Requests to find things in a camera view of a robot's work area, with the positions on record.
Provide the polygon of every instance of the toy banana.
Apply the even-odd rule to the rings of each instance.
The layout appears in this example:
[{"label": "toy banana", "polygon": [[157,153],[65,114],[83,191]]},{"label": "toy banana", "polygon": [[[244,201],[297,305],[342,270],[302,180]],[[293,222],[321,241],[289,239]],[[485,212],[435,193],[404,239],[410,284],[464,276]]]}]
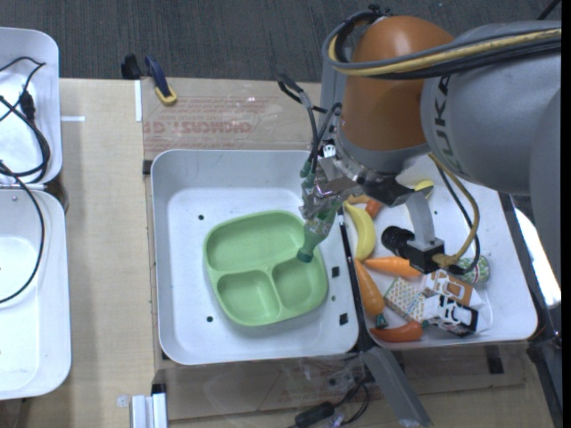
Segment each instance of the toy banana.
[{"label": "toy banana", "polygon": [[363,261],[373,253],[377,241],[373,219],[364,209],[353,206],[349,202],[343,202],[343,206],[357,228],[357,247],[354,258]]}]

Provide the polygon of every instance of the table surface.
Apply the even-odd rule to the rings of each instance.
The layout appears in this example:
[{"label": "table surface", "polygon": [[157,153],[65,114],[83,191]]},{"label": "table surface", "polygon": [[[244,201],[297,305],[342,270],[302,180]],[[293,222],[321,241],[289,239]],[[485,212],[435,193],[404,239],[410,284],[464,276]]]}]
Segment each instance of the table surface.
[{"label": "table surface", "polygon": [[[131,395],[148,395],[154,375],[143,132],[134,83],[61,79],[60,84],[62,116],[85,117],[62,123],[72,365],[61,387],[21,405],[18,427],[129,427],[126,402]],[[553,426],[524,344],[518,355],[525,373],[520,385],[421,395],[434,426]],[[295,413],[170,425],[286,427]],[[400,424],[380,399],[354,426]]]}]

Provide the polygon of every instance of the tan cable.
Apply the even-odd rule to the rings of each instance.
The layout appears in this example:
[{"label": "tan cable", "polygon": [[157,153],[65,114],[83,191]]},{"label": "tan cable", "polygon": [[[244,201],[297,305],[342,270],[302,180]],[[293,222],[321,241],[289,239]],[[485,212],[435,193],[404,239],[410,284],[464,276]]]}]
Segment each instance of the tan cable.
[{"label": "tan cable", "polygon": [[[520,45],[523,43],[529,43],[531,41],[551,39],[554,37],[561,37],[561,29],[550,29],[550,30],[540,30],[524,35],[517,35],[514,37],[505,37],[490,41],[484,41],[476,45],[465,46],[457,49],[451,49],[450,51],[445,51],[443,53],[434,53],[419,57],[417,59],[411,59],[404,62],[396,62],[380,67],[371,67],[350,70],[341,67],[334,67],[336,70],[342,72],[348,76],[375,76],[387,73],[399,73],[404,71],[413,71],[425,67],[431,67],[436,63],[459,59],[462,57],[468,57],[469,55],[486,53],[493,51],[495,49],[501,49],[508,46]],[[339,62],[339,59],[335,55],[335,42],[337,40],[337,35],[335,35],[331,42],[329,43],[328,55],[329,58]]]},{"label": "tan cable", "polygon": [[446,175],[452,180],[452,182],[459,188],[462,194],[464,194],[464,196],[468,198],[468,201],[472,205],[472,210],[474,211],[474,218],[472,220],[472,227],[470,229],[470,233],[468,234],[466,241],[464,242],[464,244],[462,244],[458,252],[456,252],[454,255],[446,255],[440,253],[433,256],[433,261],[437,263],[440,268],[446,268],[449,267],[450,265],[455,265],[456,263],[458,263],[458,261],[462,258],[462,255],[464,255],[464,253],[468,250],[469,245],[472,243],[472,241],[474,241],[478,226],[480,225],[480,210],[478,209],[478,205],[476,203],[476,200],[474,200],[474,197],[470,194],[470,192],[466,189],[466,187],[459,181],[459,179],[454,175],[454,173],[452,173],[438,159],[436,159],[436,157],[432,153],[429,153],[428,156],[432,159],[432,161],[436,164],[438,168],[440,168],[442,171],[444,171],[444,173],[446,173]]}]

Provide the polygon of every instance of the gray carpet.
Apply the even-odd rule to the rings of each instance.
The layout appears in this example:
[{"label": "gray carpet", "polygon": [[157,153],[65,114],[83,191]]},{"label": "gray carpet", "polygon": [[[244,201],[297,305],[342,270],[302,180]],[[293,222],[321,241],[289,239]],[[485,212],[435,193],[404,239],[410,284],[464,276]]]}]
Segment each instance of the gray carpet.
[{"label": "gray carpet", "polygon": [[[61,51],[63,78],[121,78],[134,53],[168,76],[320,81],[320,45],[372,2],[453,35],[488,22],[536,19],[552,0],[0,0],[0,26],[38,29]],[[559,5],[550,18],[560,18]]]}]

